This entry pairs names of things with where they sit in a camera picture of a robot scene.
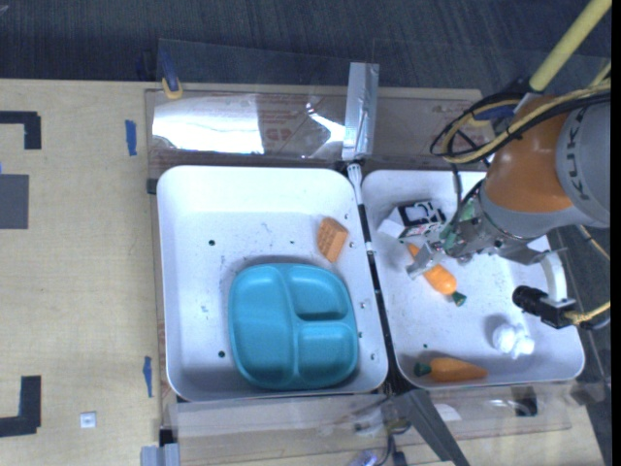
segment yellow clip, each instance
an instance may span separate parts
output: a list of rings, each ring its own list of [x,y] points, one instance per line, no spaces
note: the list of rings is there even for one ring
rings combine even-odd
[[[164,88],[164,92],[166,93],[166,96],[171,100],[178,100],[183,95],[183,87],[181,86],[179,78],[177,78],[177,84],[179,85],[179,89],[177,91],[173,91],[170,87],[168,87],[168,82],[166,81],[166,78],[162,78],[162,87]]]

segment teal divided plate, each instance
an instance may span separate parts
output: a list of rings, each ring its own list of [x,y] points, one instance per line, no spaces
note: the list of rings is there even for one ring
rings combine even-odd
[[[235,364],[263,388],[325,388],[345,380],[358,362],[349,292],[323,268],[244,269],[231,285],[228,321]]]

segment toy carrot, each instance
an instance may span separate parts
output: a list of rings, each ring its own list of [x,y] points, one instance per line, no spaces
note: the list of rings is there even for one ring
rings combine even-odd
[[[408,244],[409,253],[412,256],[418,254],[418,247],[414,244]],[[466,295],[457,291],[457,280],[455,277],[440,264],[435,265],[428,271],[423,273],[425,279],[429,282],[432,288],[444,295],[450,295],[453,302],[457,306],[461,306],[466,302]]]
[[[417,362],[414,365],[414,375],[417,377],[429,375],[440,383],[464,382],[485,378],[487,370],[454,357],[436,357],[429,364]]]

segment gray square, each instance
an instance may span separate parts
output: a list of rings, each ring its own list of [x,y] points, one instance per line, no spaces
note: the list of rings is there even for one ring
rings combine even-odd
[[[0,175],[0,229],[28,229],[28,175]]]

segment light wood surface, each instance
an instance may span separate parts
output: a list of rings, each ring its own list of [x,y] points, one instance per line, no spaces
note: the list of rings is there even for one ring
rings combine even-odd
[[[43,380],[42,426],[36,435],[0,438],[0,465],[138,465],[141,447],[157,443],[162,413],[144,96],[153,87],[0,81],[0,110],[37,111],[43,129],[43,149],[24,150],[22,127],[0,124],[2,172],[30,175],[29,228],[0,230],[0,416],[16,414],[21,376]],[[125,143],[126,119],[137,124],[136,156]],[[82,429],[80,414],[91,411],[97,426]],[[584,408],[569,409],[569,417],[567,430],[460,446],[473,465],[603,464]],[[406,453],[411,464],[440,464],[426,445]],[[351,457],[317,456],[312,464]]]

